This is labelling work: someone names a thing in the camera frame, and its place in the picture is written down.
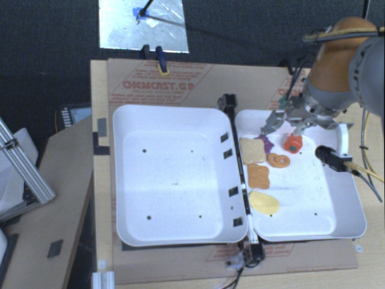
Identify thin black and white rod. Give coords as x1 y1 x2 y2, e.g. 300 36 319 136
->
227 107 257 244

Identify brown cardboard board red print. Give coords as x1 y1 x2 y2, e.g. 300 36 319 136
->
107 58 359 285

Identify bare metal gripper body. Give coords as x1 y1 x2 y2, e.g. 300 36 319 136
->
282 93 342 129

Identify orange-brown toast slice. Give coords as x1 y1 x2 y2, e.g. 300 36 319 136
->
247 163 271 190

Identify white plastic tray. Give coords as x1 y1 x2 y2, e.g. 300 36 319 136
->
112 104 249 247
234 109 368 243

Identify purple grapes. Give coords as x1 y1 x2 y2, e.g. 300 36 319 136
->
257 133 274 155

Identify orange pretzel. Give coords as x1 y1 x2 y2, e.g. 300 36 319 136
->
266 152 291 169

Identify orange carrot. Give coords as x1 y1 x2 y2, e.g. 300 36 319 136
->
283 132 303 154

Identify black cylinder on white bracket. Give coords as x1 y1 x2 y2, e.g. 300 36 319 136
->
315 122 354 173

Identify beige bread slice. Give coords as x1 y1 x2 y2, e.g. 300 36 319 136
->
239 137 268 166

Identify yellow oval potato chip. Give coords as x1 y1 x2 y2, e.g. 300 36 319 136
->
248 190 280 215

